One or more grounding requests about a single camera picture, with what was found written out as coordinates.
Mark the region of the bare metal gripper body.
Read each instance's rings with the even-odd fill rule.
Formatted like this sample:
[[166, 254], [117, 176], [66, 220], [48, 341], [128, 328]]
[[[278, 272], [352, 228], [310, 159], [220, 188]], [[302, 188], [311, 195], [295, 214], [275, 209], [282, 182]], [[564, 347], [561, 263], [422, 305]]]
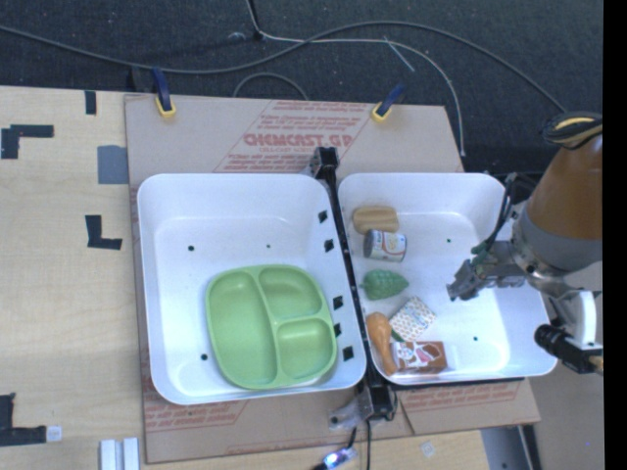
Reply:
[[484, 241], [473, 248], [473, 283], [477, 289], [514, 288], [527, 282], [540, 290], [557, 280], [558, 270], [524, 242]]

